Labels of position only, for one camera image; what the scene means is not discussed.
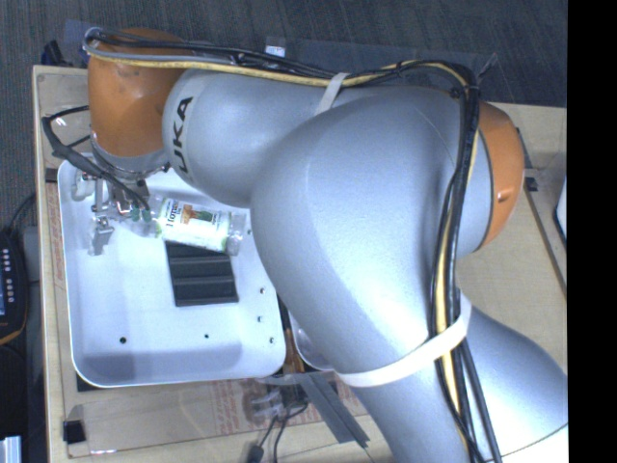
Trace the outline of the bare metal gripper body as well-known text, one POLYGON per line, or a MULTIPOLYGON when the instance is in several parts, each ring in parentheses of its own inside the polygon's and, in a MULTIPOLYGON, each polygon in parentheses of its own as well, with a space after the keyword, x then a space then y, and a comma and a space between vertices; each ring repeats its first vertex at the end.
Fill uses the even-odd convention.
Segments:
POLYGON ((92 211, 96 216, 143 217, 149 215, 148 199, 148 187, 142 178, 97 178, 92 211))

